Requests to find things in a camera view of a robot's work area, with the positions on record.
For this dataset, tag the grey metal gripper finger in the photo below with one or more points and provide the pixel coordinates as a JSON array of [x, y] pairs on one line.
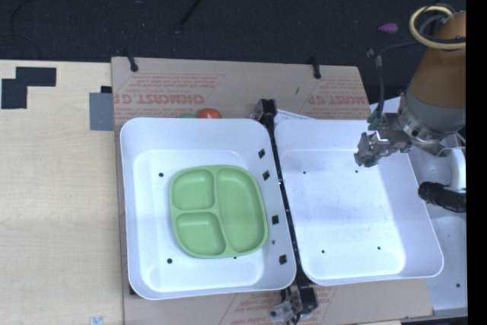
[[364, 159], [370, 140]]

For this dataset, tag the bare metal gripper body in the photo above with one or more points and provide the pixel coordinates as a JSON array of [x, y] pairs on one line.
[[404, 133]]

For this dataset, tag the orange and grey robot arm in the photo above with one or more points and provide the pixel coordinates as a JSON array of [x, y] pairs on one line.
[[437, 80]]

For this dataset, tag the white plastic tray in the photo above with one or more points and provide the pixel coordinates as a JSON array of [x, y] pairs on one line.
[[152, 209], [354, 217]]

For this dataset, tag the white paper sheet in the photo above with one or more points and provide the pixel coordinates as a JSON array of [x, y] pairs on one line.
[[293, 115]]

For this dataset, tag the thin black rod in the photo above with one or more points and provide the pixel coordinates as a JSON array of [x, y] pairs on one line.
[[284, 198]]

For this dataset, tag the purple grapes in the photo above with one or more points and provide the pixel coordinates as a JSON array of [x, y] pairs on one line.
[[388, 28]]

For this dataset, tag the brown cardboard board red print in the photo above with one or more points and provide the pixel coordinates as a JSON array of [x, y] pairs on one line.
[[236, 91]]

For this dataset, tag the green divided plate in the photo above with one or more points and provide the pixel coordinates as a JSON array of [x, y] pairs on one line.
[[218, 211]]

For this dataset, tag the red tomato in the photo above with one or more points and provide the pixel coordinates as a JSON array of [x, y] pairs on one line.
[[208, 113]]

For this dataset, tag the green round toy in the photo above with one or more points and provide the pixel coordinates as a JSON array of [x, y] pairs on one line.
[[185, 115]]

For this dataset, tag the black cylinder on white bracket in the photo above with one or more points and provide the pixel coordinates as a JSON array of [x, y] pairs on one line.
[[441, 196]]

